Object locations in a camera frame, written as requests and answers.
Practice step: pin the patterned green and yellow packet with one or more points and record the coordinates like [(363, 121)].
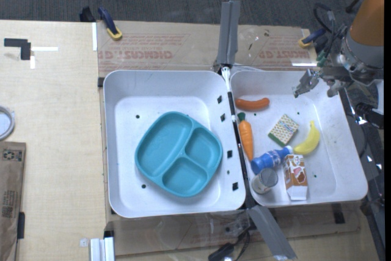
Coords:
[(283, 130)]

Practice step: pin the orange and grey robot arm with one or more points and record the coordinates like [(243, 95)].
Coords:
[(368, 18)]

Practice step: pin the blue and white bottle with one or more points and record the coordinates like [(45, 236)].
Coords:
[(268, 159)]

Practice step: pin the orange sausage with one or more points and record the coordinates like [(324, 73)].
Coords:
[(252, 104)]

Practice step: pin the small silver can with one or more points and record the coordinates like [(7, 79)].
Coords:
[(264, 181)]

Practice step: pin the yellow banana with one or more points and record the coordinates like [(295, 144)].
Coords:
[(310, 143)]

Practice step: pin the white plastic tray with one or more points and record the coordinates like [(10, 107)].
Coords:
[(128, 143), (333, 156)]

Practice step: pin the brown and white carton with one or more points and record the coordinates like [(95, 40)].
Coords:
[(295, 177)]

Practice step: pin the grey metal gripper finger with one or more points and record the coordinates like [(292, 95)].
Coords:
[(333, 88), (307, 81)]

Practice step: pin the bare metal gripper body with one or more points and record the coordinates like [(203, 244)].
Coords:
[(336, 73)]

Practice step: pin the blue divided plate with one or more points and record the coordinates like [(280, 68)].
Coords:
[(165, 143)]

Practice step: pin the clear tape roll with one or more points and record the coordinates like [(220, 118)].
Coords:
[(11, 123)]

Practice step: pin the brown cardboard board red print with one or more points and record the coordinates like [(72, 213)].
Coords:
[(171, 52)]

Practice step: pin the orange carrot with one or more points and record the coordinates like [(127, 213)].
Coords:
[(246, 136)]

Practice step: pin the brown paper bag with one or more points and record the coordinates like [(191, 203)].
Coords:
[(10, 192)]

